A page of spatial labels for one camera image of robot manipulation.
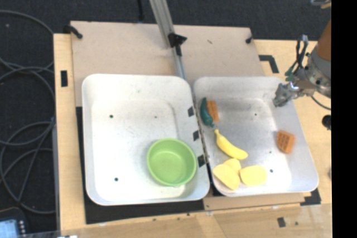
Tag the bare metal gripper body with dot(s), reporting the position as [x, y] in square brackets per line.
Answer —
[312, 82]

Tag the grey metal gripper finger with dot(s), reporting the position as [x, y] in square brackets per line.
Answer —
[282, 102]
[279, 92]

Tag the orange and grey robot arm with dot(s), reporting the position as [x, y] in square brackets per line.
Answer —
[325, 44]

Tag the white plastic tray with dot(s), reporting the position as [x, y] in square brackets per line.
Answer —
[251, 133]
[128, 145]

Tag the yellow banana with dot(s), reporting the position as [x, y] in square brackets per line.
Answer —
[229, 147]

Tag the yellow potato chip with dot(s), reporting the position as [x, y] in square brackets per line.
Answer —
[253, 175]
[227, 177]
[235, 164]

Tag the green bowl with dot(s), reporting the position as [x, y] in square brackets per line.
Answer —
[171, 162]

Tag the flat brown board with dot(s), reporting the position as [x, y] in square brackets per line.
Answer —
[125, 50]

